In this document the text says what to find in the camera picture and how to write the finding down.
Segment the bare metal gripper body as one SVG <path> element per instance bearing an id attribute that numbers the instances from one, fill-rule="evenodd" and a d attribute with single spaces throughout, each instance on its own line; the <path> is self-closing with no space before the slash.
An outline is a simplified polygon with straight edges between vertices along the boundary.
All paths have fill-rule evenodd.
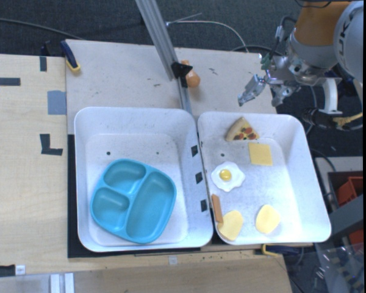
<path id="1" fill-rule="evenodd" d="M 342 78 L 328 76 L 328 69 L 308 64 L 298 56 L 274 56 L 265 71 L 264 82 L 269 85 L 323 85 L 328 79 L 339 84 Z"/>

